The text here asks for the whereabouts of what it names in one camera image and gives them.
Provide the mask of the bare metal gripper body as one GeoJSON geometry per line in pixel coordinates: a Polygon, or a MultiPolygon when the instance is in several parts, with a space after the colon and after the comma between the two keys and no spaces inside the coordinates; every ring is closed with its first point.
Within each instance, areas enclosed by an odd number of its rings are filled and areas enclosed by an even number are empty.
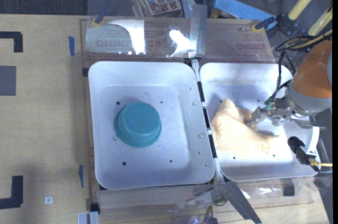
{"type": "Polygon", "coordinates": [[[276,98],[269,106],[267,115],[270,119],[273,115],[284,116],[285,121],[282,124],[293,121],[301,128],[312,127],[310,119],[312,114],[306,110],[302,110],[292,99],[288,97],[276,98]]]}

